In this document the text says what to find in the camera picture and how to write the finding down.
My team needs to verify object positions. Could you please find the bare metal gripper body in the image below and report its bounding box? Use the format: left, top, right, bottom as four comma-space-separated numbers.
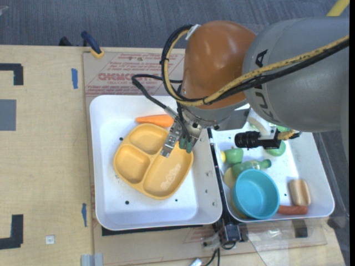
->
169, 110, 220, 149

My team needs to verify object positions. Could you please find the orange carrot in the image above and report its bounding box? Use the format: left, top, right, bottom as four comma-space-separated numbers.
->
135, 114, 175, 129

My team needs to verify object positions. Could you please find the yellow divided plate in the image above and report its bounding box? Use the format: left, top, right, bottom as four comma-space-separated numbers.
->
113, 122, 194, 200

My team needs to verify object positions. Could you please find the green apple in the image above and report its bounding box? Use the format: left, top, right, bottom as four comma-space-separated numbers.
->
222, 147, 245, 165

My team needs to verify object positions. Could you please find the pale yellow round slice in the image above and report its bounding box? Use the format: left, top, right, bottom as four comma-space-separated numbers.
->
224, 167, 237, 189

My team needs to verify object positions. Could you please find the white plastic tray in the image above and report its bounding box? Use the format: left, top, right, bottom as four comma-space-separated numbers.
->
210, 104, 336, 223
89, 95, 223, 231

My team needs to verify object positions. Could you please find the green plastic bottle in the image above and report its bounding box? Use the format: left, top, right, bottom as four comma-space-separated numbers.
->
232, 158, 272, 178

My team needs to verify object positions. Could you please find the brown cardboard board red print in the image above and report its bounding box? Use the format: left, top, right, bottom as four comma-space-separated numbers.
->
83, 47, 335, 260

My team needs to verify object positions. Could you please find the green round toy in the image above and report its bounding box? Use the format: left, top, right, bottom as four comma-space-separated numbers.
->
266, 140, 287, 157

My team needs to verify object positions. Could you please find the blue bowl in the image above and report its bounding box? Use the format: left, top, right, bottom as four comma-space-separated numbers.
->
231, 168, 281, 221

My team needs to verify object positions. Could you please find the tan hot dog bun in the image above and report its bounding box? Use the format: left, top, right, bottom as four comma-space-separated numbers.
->
287, 178, 312, 207

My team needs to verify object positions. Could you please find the orange sausage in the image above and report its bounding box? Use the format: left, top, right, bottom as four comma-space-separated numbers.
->
276, 204, 309, 216

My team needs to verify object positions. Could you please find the black cylinder on white bracket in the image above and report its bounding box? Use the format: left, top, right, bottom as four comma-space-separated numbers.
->
234, 115, 281, 150

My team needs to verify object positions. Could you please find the black block with thin wires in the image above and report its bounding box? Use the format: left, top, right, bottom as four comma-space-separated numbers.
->
222, 223, 242, 244

